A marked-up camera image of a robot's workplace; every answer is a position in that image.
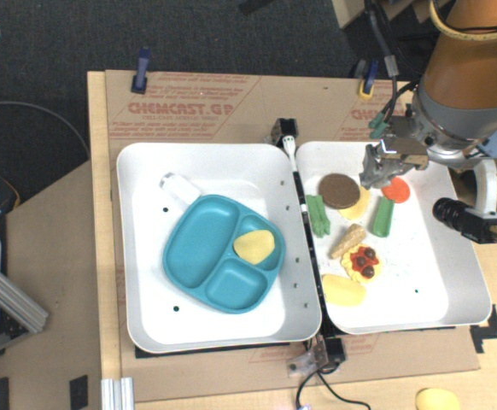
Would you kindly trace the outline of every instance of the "gray carpet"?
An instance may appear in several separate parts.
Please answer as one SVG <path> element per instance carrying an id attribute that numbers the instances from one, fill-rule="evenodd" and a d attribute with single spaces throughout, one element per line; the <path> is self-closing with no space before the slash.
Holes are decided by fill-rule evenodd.
<path id="1" fill-rule="evenodd" d="M 360 58 L 381 57 L 365 17 L 342 30 L 331 0 L 276 0 L 246 15 L 247 1 L 0 0 L 0 101 L 48 108 L 88 142 L 86 72 L 134 69 L 143 45 L 150 71 L 345 78 Z M 432 31 L 410 9 L 392 25 L 399 37 Z M 430 46 L 404 44 L 424 65 Z M 0 175 L 23 200 L 85 160 L 59 120 L 0 107 Z"/>

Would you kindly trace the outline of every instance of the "blue plate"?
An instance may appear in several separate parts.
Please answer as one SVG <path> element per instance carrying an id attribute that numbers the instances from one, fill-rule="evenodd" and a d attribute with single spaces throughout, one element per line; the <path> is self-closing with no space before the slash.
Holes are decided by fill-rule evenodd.
<path id="1" fill-rule="evenodd" d="M 268 230 L 275 249 L 253 265 L 233 250 L 236 238 Z M 268 220 L 224 196 L 199 197 L 174 227 L 163 266 L 181 290 L 227 313 L 246 313 L 266 297 L 283 264 L 284 239 Z"/>

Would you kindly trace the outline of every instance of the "brown cookie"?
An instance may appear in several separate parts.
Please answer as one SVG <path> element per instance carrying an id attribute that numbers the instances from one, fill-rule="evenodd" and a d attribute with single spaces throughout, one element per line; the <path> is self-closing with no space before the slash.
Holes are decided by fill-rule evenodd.
<path id="1" fill-rule="evenodd" d="M 360 199 L 359 185 L 349 176 L 331 173 L 319 183 L 319 194 L 329 207 L 344 209 L 352 207 Z"/>

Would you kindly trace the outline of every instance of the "cardboard sheet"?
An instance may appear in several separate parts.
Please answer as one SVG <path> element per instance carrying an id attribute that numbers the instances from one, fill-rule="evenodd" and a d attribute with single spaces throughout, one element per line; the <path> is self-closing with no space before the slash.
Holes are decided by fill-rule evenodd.
<path id="1" fill-rule="evenodd" d="M 390 82 L 377 81 L 372 99 L 362 100 L 354 79 L 156 72 L 138 95 L 130 92 L 133 74 L 106 72 L 122 375 L 134 378 L 137 401 L 295 387 L 300 379 L 289 378 L 287 360 L 303 352 L 301 343 L 137 358 L 126 328 L 116 158 L 139 141 L 262 143 L 277 118 L 296 118 L 298 144 L 366 141 L 368 122 L 390 98 Z M 409 99 L 397 103 L 397 114 Z M 332 383 L 478 369 L 468 327 L 342 340 L 348 360 Z"/>
<path id="2" fill-rule="evenodd" d="M 50 314 L 43 332 L 0 355 L 11 410 L 70 408 L 72 384 L 100 408 L 92 209 L 86 162 L 7 215 L 8 277 Z"/>

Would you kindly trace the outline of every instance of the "black connector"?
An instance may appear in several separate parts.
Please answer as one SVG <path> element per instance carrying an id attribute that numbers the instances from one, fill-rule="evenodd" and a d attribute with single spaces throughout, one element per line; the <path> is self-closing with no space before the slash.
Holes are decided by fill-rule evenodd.
<path id="1" fill-rule="evenodd" d="M 347 359 L 340 337 L 325 337 L 325 347 L 329 365 L 340 366 Z"/>
<path id="2" fill-rule="evenodd" d="M 290 135 L 298 136 L 298 125 L 296 119 L 277 119 L 272 128 L 272 142 L 280 149 L 283 148 L 283 137 Z"/>

